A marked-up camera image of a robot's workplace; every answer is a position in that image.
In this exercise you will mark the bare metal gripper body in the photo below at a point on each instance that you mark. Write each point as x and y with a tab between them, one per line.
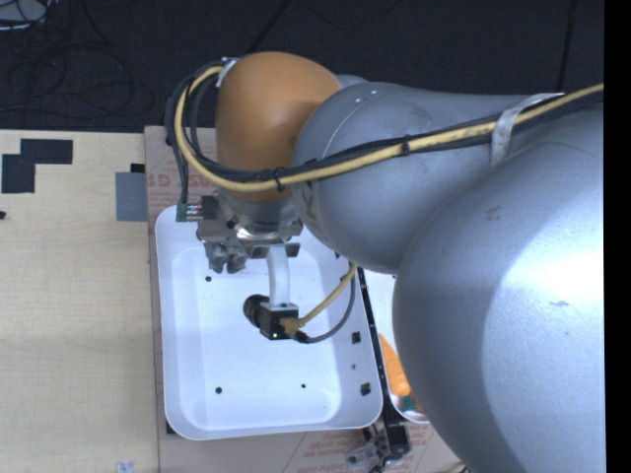
224	224

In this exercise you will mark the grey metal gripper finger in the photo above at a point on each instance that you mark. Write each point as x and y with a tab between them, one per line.
237	261
217	259

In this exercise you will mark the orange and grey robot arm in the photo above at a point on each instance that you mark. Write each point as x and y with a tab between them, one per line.
443	224

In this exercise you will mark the thin black and white rod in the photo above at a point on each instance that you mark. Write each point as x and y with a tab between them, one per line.
377	358

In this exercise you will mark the orange carrot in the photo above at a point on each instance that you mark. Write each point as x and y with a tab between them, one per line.
397	372

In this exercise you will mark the brown cardboard board red print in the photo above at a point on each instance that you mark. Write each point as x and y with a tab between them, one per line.
315	453

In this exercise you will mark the black cylinder on white bracket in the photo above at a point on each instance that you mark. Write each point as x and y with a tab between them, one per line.
276	308

